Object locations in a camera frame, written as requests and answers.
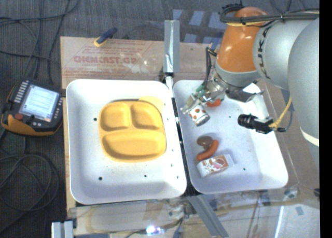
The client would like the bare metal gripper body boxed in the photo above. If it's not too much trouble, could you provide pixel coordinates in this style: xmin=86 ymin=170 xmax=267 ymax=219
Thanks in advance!
xmin=195 ymin=74 xmax=229 ymax=103

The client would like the white can with red print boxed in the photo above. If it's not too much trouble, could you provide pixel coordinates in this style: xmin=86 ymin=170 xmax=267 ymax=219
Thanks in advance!
xmin=188 ymin=106 xmax=211 ymax=127

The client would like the orange carrot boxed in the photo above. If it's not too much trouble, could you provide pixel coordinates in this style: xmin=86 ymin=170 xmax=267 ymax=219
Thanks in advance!
xmin=206 ymin=97 xmax=223 ymax=108

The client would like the brown round biscuit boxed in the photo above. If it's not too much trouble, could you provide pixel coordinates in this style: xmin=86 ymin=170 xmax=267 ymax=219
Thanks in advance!
xmin=197 ymin=135 xmax=214 ymax=151

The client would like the orange sausage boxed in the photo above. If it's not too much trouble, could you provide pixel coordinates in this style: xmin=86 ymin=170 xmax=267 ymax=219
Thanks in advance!
xmin=196 ymin=139 xmax=219 ymax=162

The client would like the brown and white carton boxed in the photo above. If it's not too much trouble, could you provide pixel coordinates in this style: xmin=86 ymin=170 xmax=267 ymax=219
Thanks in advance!
xmin=196 ymin=154 xmax=235 ymax=178

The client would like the orange divided plate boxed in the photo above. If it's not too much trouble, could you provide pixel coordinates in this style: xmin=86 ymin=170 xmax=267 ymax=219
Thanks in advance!
xmin=98 ymin=100 xmax=168 ymax=163

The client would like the white plastic tray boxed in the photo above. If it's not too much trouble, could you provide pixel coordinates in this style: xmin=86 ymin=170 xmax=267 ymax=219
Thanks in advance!
xmin=173 ymin=79 xmax=289 ymax=194
xmin=65 ymin=79 xmax=188 ymax=205

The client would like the brown cardboard board red print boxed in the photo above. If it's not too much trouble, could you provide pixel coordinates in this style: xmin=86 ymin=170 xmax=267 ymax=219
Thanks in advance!
xmin=60 ymin=36 xmax=299 ymax=235

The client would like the black cylinder on white bracket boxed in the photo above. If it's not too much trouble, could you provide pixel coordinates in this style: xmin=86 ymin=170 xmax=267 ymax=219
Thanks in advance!
xmin=226 ymin=82 xmax=274 ymax=135

